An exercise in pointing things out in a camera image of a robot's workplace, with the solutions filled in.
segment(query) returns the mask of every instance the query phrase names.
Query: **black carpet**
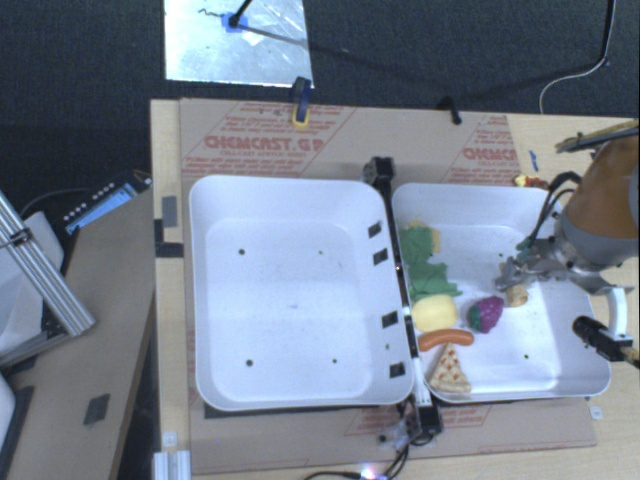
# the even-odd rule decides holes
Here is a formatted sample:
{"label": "black carpet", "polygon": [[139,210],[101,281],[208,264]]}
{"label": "black carpet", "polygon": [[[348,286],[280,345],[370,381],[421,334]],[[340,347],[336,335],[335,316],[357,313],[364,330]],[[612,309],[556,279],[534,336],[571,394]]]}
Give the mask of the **black carpet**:
{"label": "black carpet", "polygon": [[[593,64],[607,0],[304,0],[314,101],[538,112]],[[640,0],[618,0],[611,65],[552,88],[547,113],[636,116]],[[0,0],[0,187],[48,190],[149,168],[149,100],[284,100],[283,89],[164,80],[163,0]]]}

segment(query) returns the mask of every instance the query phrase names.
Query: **toy sausage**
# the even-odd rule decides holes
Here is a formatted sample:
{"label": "toy sausage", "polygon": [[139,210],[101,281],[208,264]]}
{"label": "toy sausage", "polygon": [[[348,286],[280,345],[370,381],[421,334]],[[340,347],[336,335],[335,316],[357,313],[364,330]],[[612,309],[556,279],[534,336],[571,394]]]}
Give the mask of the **toy sausage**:
{"label": "toy sausage", "polygon": [[471,345],[473,334],[460,329],[441,329],[439,331],[428,332],[418,338],[418,348],[421,352],[426,352],[441,343],[455,343],[457,345]]}

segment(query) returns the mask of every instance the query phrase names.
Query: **white tray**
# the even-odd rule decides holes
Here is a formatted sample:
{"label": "white tray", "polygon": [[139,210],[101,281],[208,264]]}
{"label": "white tray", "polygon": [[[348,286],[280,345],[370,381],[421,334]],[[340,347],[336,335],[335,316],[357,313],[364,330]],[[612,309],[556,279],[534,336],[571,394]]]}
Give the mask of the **white tray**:
{"label": "white tray", "polygon": [[[463,292],[454,299],[460,313],[455,327],[468,327],[466,312],[475,301],[497,295],[498,265],[531,232],[545,195],[537,189],[428,184],[407,184],[395,192],[399,229],[417,219],[440,231],[441,252],[431,262],[446,263],[448,280]],[[552,231],[547,221],[539,236]],[[585,349],[571,330],[580,315],[593,312],[587,294],[573,283],[534,283],[524,306],[505,308],[488,334],[476,334],[469,347],[456,347],[471,393],[432,391],[452,403],[603,392],[611,378],[609,363]],[[421,354],[425,373],[438,354],[439,347]]]}
{"label": "white tray", "polygon": [[[210,176],[192,188],[190,212],[196,382],[207,403],[235,411],[408,396],[402,304],[373,188]],[[375,264],[376,254],[387,259]]]}

